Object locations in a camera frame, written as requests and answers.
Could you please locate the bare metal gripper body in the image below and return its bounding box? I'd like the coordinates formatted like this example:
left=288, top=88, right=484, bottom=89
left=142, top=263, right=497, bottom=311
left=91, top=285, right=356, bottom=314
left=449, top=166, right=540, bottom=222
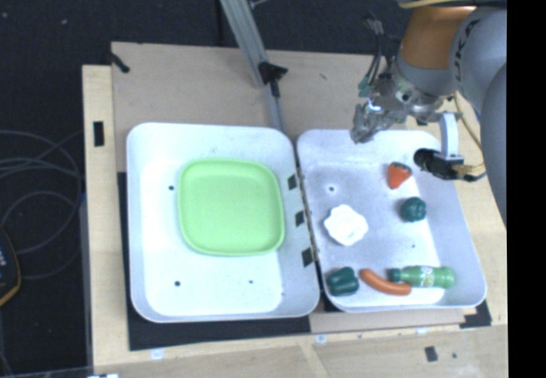
left=367, top=72, right=445, bottom=129

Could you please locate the orange toy carrot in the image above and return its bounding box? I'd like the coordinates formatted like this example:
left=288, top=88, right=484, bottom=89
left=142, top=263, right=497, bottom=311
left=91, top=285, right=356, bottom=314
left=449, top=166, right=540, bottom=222
left=386, top=160, right=414, bottom=191

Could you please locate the dark green toy broccoli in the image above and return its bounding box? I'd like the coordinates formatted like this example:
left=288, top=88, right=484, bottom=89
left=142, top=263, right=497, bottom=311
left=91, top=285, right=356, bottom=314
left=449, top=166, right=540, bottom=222
left=399, top=196, right=428, bottom=224

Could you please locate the white flower-shaped toy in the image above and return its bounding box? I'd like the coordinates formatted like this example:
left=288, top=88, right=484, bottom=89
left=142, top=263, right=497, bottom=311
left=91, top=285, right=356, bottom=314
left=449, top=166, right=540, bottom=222
left=322, top=203, right=370, bottom=247

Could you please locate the white plastic tray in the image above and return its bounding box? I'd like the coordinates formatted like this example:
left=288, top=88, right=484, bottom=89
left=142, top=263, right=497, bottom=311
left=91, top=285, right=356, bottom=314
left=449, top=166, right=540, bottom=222
left=125, top=121, right=322, bottom=323
left=295, top=128, right=489, bottom=314

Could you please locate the green plate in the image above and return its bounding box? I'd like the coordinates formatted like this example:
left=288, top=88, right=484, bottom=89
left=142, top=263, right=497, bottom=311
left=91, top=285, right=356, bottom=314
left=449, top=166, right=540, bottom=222
left=176, top=157, right=287, bottom=259

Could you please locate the green toy pepper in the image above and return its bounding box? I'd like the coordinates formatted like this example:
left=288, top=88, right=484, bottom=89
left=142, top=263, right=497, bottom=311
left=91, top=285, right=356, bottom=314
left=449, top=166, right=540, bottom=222
left=326, top=266, right=359, bottom=297

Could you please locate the orange toy sausage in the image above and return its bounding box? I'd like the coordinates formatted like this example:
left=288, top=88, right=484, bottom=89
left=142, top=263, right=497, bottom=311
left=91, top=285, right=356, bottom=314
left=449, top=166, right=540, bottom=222
left=358, top=267, right=413, bottom=297

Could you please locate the green plastic bottle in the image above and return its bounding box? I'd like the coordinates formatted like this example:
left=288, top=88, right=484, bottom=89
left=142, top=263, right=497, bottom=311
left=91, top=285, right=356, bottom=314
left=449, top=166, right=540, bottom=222
left=387, top=265, right=456, bottom=291

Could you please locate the brown cardboard board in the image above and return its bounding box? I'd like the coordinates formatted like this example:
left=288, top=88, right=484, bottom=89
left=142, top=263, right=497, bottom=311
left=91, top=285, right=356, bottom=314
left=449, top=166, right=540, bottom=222
left=110, top=41, right=467, bottom=333

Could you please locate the black cylinder on white bracket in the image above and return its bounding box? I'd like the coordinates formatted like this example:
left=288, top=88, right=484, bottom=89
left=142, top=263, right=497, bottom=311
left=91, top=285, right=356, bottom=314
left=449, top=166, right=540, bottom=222
left=412, top=111, right=466, bottom=181

